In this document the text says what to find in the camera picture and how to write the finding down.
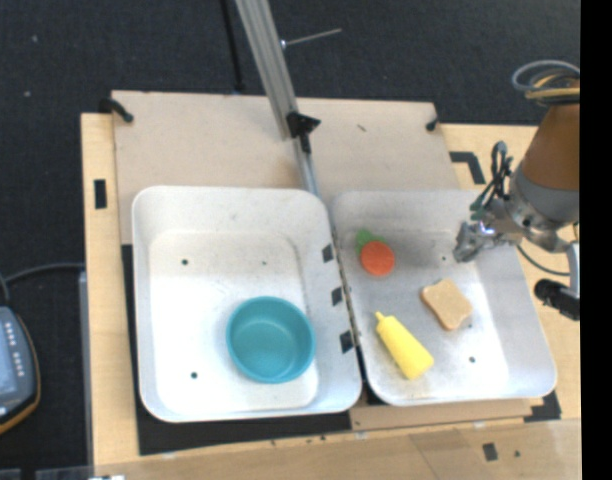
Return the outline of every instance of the yellow mustard bottle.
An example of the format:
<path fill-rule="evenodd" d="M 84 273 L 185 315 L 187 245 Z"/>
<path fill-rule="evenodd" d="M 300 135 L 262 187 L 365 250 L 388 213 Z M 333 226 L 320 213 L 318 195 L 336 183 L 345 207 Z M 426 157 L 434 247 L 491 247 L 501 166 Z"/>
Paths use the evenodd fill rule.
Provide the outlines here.
<path fill-rule="evenodd" d="M 377 334 L 408 379 L 419 377 L 433 366 L 433 356 L 395 316 L 384 316 L 379 311 L 375 316 Z"/>

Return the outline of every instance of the black carpet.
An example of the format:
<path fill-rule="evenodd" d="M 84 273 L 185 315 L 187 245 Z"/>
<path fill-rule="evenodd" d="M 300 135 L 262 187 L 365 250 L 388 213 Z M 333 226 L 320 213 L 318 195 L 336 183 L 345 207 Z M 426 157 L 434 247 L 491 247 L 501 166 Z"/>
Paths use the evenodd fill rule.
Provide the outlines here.
<path fill-rule="evenodd" d="M 298 96 L 432 101 L 446 123 L 537 124 L 510 85 L 538 59 L 579 65 L 581 0 L 270 0 Z M 233 1 L 245 93 L 261 94 Z M 218 0 L 0 0 L 0 270 L 84 259 L 79 115 L 114 89 L 230 93 Z M 0 437 L 0 469 L 87 461 L 77 274 L 11 285 L 43 398 Z"/>

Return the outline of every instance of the blue bowl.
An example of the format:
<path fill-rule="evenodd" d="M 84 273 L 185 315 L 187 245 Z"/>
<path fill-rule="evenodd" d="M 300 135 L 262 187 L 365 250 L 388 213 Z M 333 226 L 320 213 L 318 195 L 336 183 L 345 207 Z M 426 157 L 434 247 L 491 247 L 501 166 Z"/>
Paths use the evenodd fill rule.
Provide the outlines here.
<path fill-rule="evenodd" d="M 228 320 L 226 343 L 242 373 L 270 384 L 296 379 L 315 356 L 308 318 L 277 297 L 257 297 L 238 306 Z"/>

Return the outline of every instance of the white plastic tray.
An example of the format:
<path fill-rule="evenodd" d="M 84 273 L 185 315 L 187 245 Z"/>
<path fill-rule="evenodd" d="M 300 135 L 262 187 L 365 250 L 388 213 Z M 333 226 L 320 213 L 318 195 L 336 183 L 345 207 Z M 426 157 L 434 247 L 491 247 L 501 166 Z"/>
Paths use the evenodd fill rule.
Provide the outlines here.
<path fill-rule="evenodd" d="M 330 222 L 301 190 L 151 187 L 133 203 L 140 393 L 171 422 L 343 411 L 359 397 L 356 354 Z M 232 311 L 272 295 L 302 309 L 315 329 L 315 360 L 299 378 L 263 384 L 231 361 Z"/>
<path fill-rule="evenodd" d="M 333 203 L 368 382 L 389 404 L 540 397 L 555 385 L 555 365 L 514 248 L 485 251 L 470 263 L 453 258 L 459 225 L 477 195 L 351 192 Z M 371 276 L 359 264 L 360 229 L 384 237 L 393 248 L 396 266 L 389 276 Z M 452 278 L 474 307 L 455 331 L 445 331 L 419 297 L 421 288 L 444 277 Z M 375 311 L 395 315 L 433 355 L 434 366 L 406 379 L 375 333 Z"/>

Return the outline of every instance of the wooden board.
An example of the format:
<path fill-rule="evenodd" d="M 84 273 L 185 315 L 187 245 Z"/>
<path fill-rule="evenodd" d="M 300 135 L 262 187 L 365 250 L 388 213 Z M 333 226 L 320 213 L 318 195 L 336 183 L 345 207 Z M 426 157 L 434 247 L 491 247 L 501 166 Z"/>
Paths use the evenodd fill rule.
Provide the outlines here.
<path fill-rule="evenodd" d="M 259 96 L 115 91 L 134 115 L 114 119 L 122 243 L 135 195 L 152 185 L 302 187 L 292 140 Z M 322 200 L 348 190 L 457 188 L 431 103 L 299 99 Z"/>
<path fill-rule="evenodd" d="M 489 428 L 407 429 L 269 443 L 256 450 L 97 465 L 95 475 L 140 480 L 198 477 L 417 480 L 581 479 L 579 420 Z"/>
<path fill-rule="evenodd" d="M 109 115 L 84 114 L 81 118 L 83 148 L 83 185 L 86 218 L 87 272 L 89 280 L 89 312 L 91 342 L 91 389 L 93 452 L 96 464 L 118 462 L 152 461 L 159 456 L 140 457 L 137 445 L 135 401 L 133 398 L 132 372 L 128 344 L 128 329 L 125 314 L 123 270 L 120 257 L 121 234 L 119 226 L 119 199 L 117 196 L 116 154 L 114 119 Z M 488 141 L 499 137 L 499 132 L 508 133 L 509 138 L 518 141 L 518 147 L 525 148 L 532 137 L 532 131 L 523 128 L 501 130 L 498 127 L 444 126 L 442 133 L 451 151 L 473 151 L 481 142 L 482 159 L 488 158 L 489 144 L 480 137 L 489 132 Z M 465 142 L 462 137 L 470 137 Z M 486 169 L 488 161 L 482 160 Z M 457 177 L 464 188 L 468 178 L 459 173 Z M 104 180 L 107 187 L 106 207 L 95 207 L 95 182 Z M 527 269 L 527 276 L 537 275 Z M 540 309 L 540 316 L 560 370 L 558 396 L 564 409 L 563 416 L 577 418 L 580 415 L 579 376 L 579 324 L 566 321 L 551 309 Z M 356 432 L 327 436 L 326 442 L 357 439 L 367 429 L 388 429 L 395 427 L 425 427 L 438 424 L 473 425 L 473 421 L 507 419 L 524 416 L 530 412 L 530 403 L 535 401 L 516 400 L 502 403 L 468 404 L 452 406 L 442 414 L 441 408 L 429 407 L 413 416 L 410 412 L 403 417 L 399 408 L 368 407 L 360 401 L 352 410 Z M 296 446 L 313 442 L 313 436 L 286 440 Z M 270 442 L 224 445 L 205 449 L 190 450 L 175 454 L 179 457 L 205 457 L 221 453 L 248 453 L 273 447 Z"/>

